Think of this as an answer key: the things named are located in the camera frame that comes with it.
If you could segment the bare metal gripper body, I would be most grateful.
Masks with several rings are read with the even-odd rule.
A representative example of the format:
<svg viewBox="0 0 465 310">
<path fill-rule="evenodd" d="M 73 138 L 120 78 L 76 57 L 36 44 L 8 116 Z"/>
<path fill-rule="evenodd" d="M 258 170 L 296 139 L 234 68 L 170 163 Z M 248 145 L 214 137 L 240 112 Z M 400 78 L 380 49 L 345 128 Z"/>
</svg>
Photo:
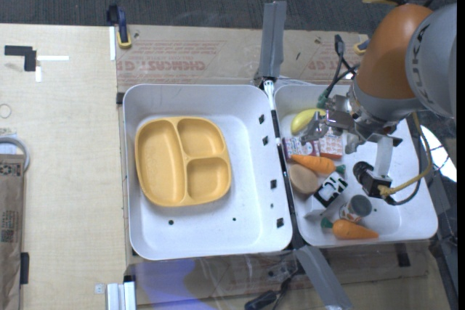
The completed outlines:
<svg viewBox="0 0 465 310">
<path fill-rule="evenodd" d="M 367 112 L 353 94 L 335 94 L 326 102 L 325 123 L 358 136 L 367 136 Z"/>
</svg>

